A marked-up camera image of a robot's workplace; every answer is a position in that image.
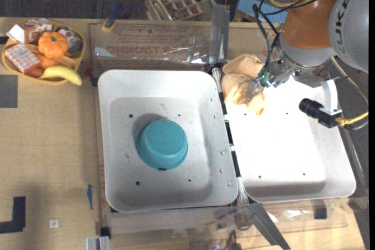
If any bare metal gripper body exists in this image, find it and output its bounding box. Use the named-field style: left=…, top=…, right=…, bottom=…
left=257, top=57, right=301, bottom=88

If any pale yellow cloth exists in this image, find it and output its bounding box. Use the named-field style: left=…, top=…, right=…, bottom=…
left=220, top=53, right=268, bottom=116

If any white plastic tray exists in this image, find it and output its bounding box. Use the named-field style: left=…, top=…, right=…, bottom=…
left=97, top=69, right=240, bottom=213
left=223, top=73, right=357, bottom=204

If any teal bowl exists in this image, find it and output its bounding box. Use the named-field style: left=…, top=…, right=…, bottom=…
left=135, top=118, right=189, bottom=172

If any orange divided plate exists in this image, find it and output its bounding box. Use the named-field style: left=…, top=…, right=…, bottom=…
left=1, top=18, right=87, bottom=87

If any yellow banana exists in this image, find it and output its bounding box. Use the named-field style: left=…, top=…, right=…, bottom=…
left=38, top=65, right=83, bottom=87

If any small red and white can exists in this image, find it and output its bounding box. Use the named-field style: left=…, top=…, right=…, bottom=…
left=56, top=26, right=84, bottom=55

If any orange toy pumpkin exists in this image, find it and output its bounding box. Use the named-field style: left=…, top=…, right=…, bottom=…
left=37, top=31, right=69, bottom=60

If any orange toy carrot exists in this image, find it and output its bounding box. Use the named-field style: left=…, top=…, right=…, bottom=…
left=26, top=53, right=62, bottom=78

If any brown and white packet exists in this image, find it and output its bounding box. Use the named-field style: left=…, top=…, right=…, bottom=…
left=22, top=19, right=54, bottom=43

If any red and white carton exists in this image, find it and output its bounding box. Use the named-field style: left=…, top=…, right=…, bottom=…
left=4, top=43, right=41, bottom=74

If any small white carton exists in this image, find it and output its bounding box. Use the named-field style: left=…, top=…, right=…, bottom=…
left=5, top=23, right=26, bottom=43

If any black cylinder on white bracket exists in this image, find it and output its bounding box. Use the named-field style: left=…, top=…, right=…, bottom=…
left=298, top=78, right=343, bottom=129

